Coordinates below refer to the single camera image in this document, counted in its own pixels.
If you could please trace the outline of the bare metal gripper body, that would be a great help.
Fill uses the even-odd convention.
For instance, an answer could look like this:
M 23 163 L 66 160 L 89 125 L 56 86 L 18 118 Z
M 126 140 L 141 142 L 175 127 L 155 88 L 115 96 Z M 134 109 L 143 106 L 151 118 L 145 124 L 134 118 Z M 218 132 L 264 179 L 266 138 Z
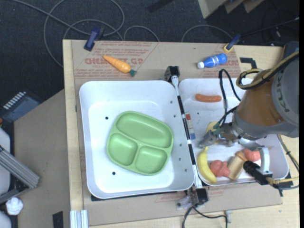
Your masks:
M 232 123 L 225 123 L 222 127 L 219 124 L 213 126 L 213 133 L 215 135 L 215 144 L 220 144 L 219 139 L 230 139 L 235 140 L 234 144 L 240 144 L 244 148 L 255 151 L 258 149 L 258 143 L 255 140 L 248 140 L 243 138 L 242 135 L 238 134 L 234 129 Z

